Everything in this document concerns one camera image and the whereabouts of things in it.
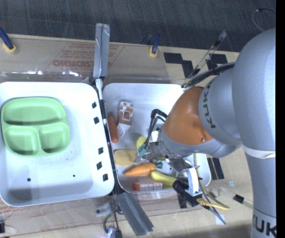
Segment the metal bracket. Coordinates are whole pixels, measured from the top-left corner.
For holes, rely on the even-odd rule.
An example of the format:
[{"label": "metal bracket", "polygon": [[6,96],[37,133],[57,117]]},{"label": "metal bracket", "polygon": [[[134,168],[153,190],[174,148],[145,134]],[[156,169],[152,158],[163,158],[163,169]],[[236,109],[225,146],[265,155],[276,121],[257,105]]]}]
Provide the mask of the metal bracket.
[{"label": "metal bracket", "polygon": [[107,76],[109,55],[109,25],[98,23],[95,29],[95,57],[93,78]]},{"label": "metal bracket", "polygon": [[182,172],[186,173],[188,177],[189,188],[186,189],[186,192],[190,194],[191,196],[195,196],[199,194],[199,179],[198,179],[196,167],[185,169]]},{"label": "metal bracket", "polygon": [[153,224],[133,194],[125,192],[116,195],[116,199],[136,236],[144,236],[152,231]]}]

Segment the toy carrot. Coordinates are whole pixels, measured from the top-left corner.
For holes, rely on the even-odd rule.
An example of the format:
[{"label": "toy carrot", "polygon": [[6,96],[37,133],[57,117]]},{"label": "toy carrot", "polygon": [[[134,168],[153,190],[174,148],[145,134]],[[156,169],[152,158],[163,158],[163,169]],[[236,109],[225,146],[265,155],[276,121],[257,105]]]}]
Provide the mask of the toy carrot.
[{"label": "toy carrot", "polygon": [[152,171],[156,170],[156,168],[157,168],[156,164],[152,162],[146,162],[124,172],[124,175],[126,176],[150,175]]},{"label": "toy carrot", "polygon": [[111,134],[111,140],[113,143],[117,143],[119,139],[118,139],[117,125],[114,115],[108,115],[107,121],[108,121],[109,132]]}]

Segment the blue clamp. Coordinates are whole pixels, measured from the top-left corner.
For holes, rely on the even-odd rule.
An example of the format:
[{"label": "blue clamp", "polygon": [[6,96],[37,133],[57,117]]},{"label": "blue clamp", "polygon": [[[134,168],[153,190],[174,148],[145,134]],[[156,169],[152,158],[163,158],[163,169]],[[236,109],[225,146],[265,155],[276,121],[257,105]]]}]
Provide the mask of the blue clamp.
[{"label": "blue clamp", "polygon": [[[142,40],[142,44],[151,45],[151,39],[152,39],[151,34],[146,35]],[[153,45],[149,49],[149,55],[153,58],[155,58],[158,54],[157,51],[158,51],[159,42],[160,42],[160,36],[159,34],[155,34]]]},{"label": "blue clamp", "polygon": [[9,52],[13,53],[16,50],[16,46],[11,42],[7,33],[0,27],[0,37],[3,40],[3,47]]}]

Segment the white cable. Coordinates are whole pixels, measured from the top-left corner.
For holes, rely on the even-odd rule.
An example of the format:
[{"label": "white cable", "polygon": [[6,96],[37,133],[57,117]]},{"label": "white cable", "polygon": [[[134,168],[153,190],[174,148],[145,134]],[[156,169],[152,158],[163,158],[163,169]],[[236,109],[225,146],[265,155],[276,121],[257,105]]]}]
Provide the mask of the white cable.
[{"label": "white cable", "polygon": [[255,14],[256,12],[259,12],[259,11],[260,11],[260,10],[257,9],[257,10],[255,10],[255,11],[253,12],[253,14],[252,14],[252,20],[253,20],[253,23],[257,26],[257,28],[260,29],[262,32],[264,32],[264,29],[260,28],[260,27],[258,26],[258,24],[256,24],[256,22],[255,22],[255,20],[254,20],[254,14]]}]

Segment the cable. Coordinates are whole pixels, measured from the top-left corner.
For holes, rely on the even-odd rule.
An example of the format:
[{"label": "cable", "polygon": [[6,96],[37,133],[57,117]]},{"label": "cable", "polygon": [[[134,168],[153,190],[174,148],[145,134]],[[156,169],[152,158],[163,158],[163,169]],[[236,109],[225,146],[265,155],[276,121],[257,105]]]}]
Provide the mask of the cable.
[{"label": "cable", "polygon": [[145,148],[145,149],[146,149],[147,146],[148,146],[151,133],[152,133],[152,131],[153,131],[153,129],[154,129],[156,123],[157,123],[157,120],[158,120],[158,119],[161,119],[163,122],[165,122],[165,120],[164,120],[162,117],[160,117],[160,116],[164,117],[165,119],[168,117],[168,115],[167,115],[166,113],[162,112],[162,111],[159,110],[159,109],[154,109],[154,110],[151,112],[151,115],[150,115],[151,119],[150,119],[150,125],[149,125],[149,130],[148,130],[148,136],[147,136],[147,139],[146,139],[145,142],[144,142],[144,148]]},{"label": "cable", "polygon": [[204,200],[203,198],[197,198],[197,202],[202,206],[211,206],[211,207],[219,208],[222,210],[229,210],[230,209],[230,208],[223,207],[221,205],[212,204],[209,201]]},{"label": "cable", "polygon": [[108,229],[106,227],[106,223],[108,221],[108,219],[115,213],[115,211],[112,211],[109,215],[107,215],[107,217],[105,218],[104,222],[103,222],[103,227],[104,227],[104,230],[105,232],[108,234]]},{"label": "cable", "polygon": [[108,234],[108,229],[107,229],[107,227],[106,227],[106,224],[107,224],[108,219],[109,219],[113,214],[114,214],[114,216],[115,216],[115,222],[116,222],[117,230],[119,230],[116,213],[118,213],[118,214],[124,214],[124,213],[121,211],[121,209],[120,209],[119,207],[117,207],[117,209],[114,210],[114,211],[112,211],[112,212],[105,218],[105,220],[104,220],[104,222],[103,222],[103,227],[104,227],[104,230],[105,230],[105,232],[106,232],[107,234]]},{"label": "cable", "polygon": [[[204,197],[206,198],[206,200],[207,200],[209,203],[211,203],[210,200],[209,200],[209,198],[208,198],[208,196],[207,196],[205,193],[203,193],[203,195],[204,195]],[[211,212],[213,212],[213,213],[222,221],[222,223],[223,223],[224,225],[226,225],[225,220],[221,217],[221,215],[217,212],[217,210],[216,210],[213,206],[212,206],[212,208],[210,208],[209,206],[202,205],[202,207],[204,207],[205,209],[210,210]]]},{"label": "cable", "polygon": [[[197,154],[195,154],[195,166],[197,166]],[[214,202],[216,202],[217,204],[219,204],[223,208],[229,209],[229,206],[221,203],[220,201],[218,201],[217,199],[215,199],[214,197],[211,196],[211,194],[207,191],[207,189],[205,188],[205,186],[203,185],[201,180],[199,180],[199,184],[200,184],[201,190],[204,193],[204,195],[206,194],[210,199],[212,199]]]},{"label": "cable", "polygon": [[216,215],[218,217],[219,220],[222,221],[222,223],[224,225],[226,225],[225,220],[221,217],[221,215],[219,213],[217,213],[217,211],[214,211],[213,209],[211,209],[209,206],[203,206],[205,209],[209,210],[210,212],[214,213],[214,215]]},{"label": "cable", "polygon": [[190,86],[194,86],[194,85],[200,83],[201,81],[205,80],[209,76],[220,75],[223,71],[230,69],[230,68],[233,68],[234,65],[235,65],[234,62],[229,62],[229,63],[222,64],[218,67],[215,67],[214,69],[210,69],[210,70],[207,70],[205,72],[202,72],[202,73],[194,76],[193,78],[191,78],[190,81],[186,84],[185,88],[190,87]]},{"label": "cable", "polygon": [[259,8],[259,9],[256,9],[256,10],[253,12],[253,14],[252,14],[253,23],[255,24],[255,26],[256,26],[258,29],[260,29],[262,32],[264,32],[265,30],[262,29],[261,27],[259,27],[259,25],[255,22],[255,19],[254,19],[254,14],[255,14],[256,12],[260,12],[261,10],[268,10],[268,11],[271,11],[271,12],[274,13],[275,15],[276,15],[276,12],[274,12],[273,10],[268,9],[268,8]]}]

